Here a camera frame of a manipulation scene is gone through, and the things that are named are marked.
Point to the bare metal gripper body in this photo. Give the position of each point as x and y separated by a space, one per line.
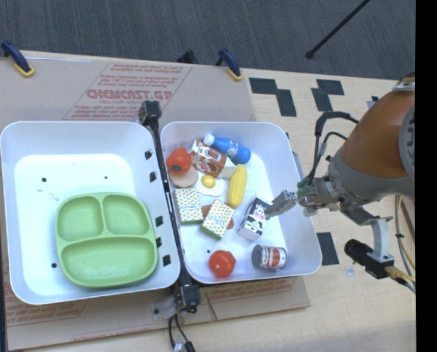
321 196

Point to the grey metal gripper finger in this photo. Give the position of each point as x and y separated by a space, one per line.
287 196
279 209

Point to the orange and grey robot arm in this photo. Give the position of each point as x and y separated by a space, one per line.
376 141

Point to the black and white cow carton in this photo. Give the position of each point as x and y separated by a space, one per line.
254 222

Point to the white plastic tray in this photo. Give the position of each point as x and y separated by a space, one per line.
299 240
31 233

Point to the yellow corn cob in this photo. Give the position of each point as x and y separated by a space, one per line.
237 185

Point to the red and white can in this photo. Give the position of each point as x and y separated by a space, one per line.
271 257

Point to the yellow patterned white carton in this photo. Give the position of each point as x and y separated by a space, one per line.
187 205
217 219

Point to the blue and white bottle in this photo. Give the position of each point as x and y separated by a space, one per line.
233 149

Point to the white fried egg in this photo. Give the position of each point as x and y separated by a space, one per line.
209 183

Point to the red tomato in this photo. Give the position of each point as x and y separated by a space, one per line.
221 264

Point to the brown milk carton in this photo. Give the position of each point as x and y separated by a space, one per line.
207 158

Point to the tan round bread slice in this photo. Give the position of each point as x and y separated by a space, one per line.
183 180

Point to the red bell pepper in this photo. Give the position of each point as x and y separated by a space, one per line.
178 159

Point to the thin black and white rod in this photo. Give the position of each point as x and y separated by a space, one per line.
167 193

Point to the green divided plate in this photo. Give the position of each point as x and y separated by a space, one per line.
106 249

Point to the brown cardboard board, red print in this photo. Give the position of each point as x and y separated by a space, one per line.
57 90

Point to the black cylinder on white bracket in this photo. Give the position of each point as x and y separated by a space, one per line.
369 257

